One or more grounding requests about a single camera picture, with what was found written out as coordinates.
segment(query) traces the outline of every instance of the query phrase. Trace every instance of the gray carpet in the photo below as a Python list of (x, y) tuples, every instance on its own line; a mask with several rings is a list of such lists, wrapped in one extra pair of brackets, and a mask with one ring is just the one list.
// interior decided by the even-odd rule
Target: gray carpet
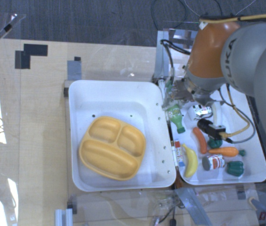
[[(235, 14), (253, 0), (217, 0), (224, 15)], [(90, 42), (105, 44), (156, 45), (151, 18), (153, 0), (0, 0), (0, 12), (26, 14), (21, 39)], [(219, 15), (213, 0), (187, 0), (198, 14)], [(189, 9), (179, 28), (197, 30), (198, 17)], [(257, 0), (243, 15), (266, 13), (266, 0)], [(178, 25), (185, 9), (176, 0), (158, 0), (154, 14), (158, 28)]]

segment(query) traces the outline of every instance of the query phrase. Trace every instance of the yellow divided plate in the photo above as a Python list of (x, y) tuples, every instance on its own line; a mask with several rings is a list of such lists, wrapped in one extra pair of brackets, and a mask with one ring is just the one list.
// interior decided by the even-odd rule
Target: yellow divided plate
[(140, 130), (118, 119), (95, 119), (84, 135), (79, 156), (89, 169), (119, 181), (133, 178), (144, 152), (146, 139)]

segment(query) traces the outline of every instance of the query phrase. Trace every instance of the metal bracket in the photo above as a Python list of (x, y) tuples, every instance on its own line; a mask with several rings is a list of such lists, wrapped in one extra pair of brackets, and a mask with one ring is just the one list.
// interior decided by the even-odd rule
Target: metal bracket
[(193, 188), (179, 188), (175, 191), (196, 225), (212, 226)]
[(72, 209), (55, 211), (55, 226), (73, 226)]
[(77, 207), (77, 196), (75, 194), (72, 194), (69, 198), (69, 200), (67, 201), (67, 208), (68, 209), (72, 209), (72, 213), (73, 214), (77, 214), (78, 213), (78, 207)]

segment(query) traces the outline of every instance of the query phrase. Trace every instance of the orange toy carrot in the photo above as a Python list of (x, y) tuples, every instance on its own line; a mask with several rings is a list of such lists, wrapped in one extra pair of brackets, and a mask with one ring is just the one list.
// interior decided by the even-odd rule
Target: orange toy carrot
[(206, 143), (205, 137), (203, 136), (203, 133), (200, 131), (198, 127), (193, 128), (193, 133), (198, 138), (198, 141), (200, 143), (200, 152), (202, 154), (207, 153), (207, 143)]
[(237, 150), (234, 146), (227, 146), (222, 148), (215, 148), (208, 151), (211, 154), (221, 154), (223, 156), (236, 156), (240, 154), (241, 156), (245, 155), (244, 150)]

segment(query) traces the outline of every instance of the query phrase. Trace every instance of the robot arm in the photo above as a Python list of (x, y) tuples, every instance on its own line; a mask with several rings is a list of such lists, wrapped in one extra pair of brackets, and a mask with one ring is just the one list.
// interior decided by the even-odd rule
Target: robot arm
[(197, 34), (184, 79), (202, 105), (211, 105), (224, 83), (254, 97), (266, 131), (266, 23), (208, 24)]

